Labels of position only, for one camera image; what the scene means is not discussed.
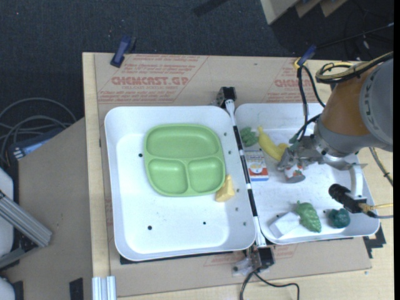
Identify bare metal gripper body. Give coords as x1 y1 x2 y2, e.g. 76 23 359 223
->
289 135 353 170

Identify white can with red print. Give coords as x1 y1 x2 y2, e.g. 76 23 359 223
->
283 163 307 184

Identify yellow banana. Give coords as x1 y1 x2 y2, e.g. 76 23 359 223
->
256 126 290 162

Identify white orange blue carton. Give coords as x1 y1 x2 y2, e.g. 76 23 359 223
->
244 149 271 182

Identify white plastic tray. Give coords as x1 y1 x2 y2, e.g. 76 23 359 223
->
234 102 381 246
103 105 258 262

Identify thin black and white rod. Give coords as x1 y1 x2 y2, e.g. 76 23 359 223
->
225 99 267 248

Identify green pea pods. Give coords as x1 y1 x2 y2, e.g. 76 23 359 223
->
239 126 260 148

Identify green grapes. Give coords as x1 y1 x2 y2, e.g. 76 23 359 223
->
294 200 323 234

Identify dark green broccoli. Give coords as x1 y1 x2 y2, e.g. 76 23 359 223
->
327 207 352 229

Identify yellow cheese wedge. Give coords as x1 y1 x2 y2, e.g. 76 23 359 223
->
214 174 236 203

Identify green divided plate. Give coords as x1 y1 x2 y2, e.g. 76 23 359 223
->
143 123 227 198

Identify brown cardboard board red print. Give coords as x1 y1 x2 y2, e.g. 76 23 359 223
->
93 53 373 298

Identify black cylinder on white bracket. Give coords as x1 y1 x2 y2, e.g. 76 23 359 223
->
327 163 369 214

